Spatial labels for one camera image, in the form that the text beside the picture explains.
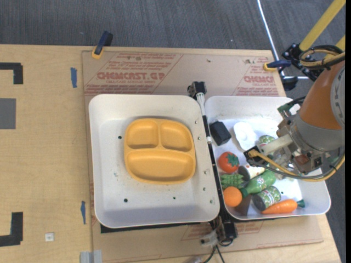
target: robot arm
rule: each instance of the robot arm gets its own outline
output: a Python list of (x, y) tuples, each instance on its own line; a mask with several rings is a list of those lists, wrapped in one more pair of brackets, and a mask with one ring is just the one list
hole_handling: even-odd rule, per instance
[[(345, 146), (344, 53), (342, 60), (333, 60), (332, 66), (320, 74), (301, 108), (292, 115), (290, 108), (299, 101), (293, 100), (278, 109), (283, 117), (278, 125), (278, 139), (262, 147), (255, 146), (244, 155), (250, 165), (307, 181), (325, 180), (344, 162), (344, 154), (335, 154)], [(333, 164), (327, 173), (301, 176), (320, 168), (326, 161)]]

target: carrot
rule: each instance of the carrot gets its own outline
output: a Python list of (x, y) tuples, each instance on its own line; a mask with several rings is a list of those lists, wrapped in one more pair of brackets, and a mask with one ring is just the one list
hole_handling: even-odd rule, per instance
[(297, 209), (298, 206), (302, 207), (302, 208), (304, 207), (303, 200), (296, 202), (293, 199), (286, 199), (284, 201), (281, 201), (279, 203), (275, 203), (275, 204), (271, 205), (270, 207), (268, 207), (267, 209), (265, 209), (261, 213), (262, 214), (291, 213), (295, 209)]

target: gray square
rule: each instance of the gray square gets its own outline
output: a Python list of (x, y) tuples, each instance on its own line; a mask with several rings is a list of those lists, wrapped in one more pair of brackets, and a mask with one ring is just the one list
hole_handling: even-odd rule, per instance
[(0, 129), (16, 128), (16, 99), (0, 99)]

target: orange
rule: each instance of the orange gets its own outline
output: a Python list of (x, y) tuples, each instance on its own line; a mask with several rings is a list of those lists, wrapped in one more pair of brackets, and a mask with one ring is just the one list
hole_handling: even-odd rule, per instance
[(223, 191), (224, 203), (229, 207), (236, 207), (242, 201), (240, 190), (234, 186), (229, 186)]

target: green can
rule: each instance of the green can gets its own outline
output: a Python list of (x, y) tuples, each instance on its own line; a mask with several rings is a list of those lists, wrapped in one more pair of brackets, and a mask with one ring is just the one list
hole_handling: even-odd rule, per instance
[(265, 190), (252, 196), (252, 202), (255, 207), (264, 211), (267, 207), (279, 202), (281, 194), (275, 186), (269, 186)]

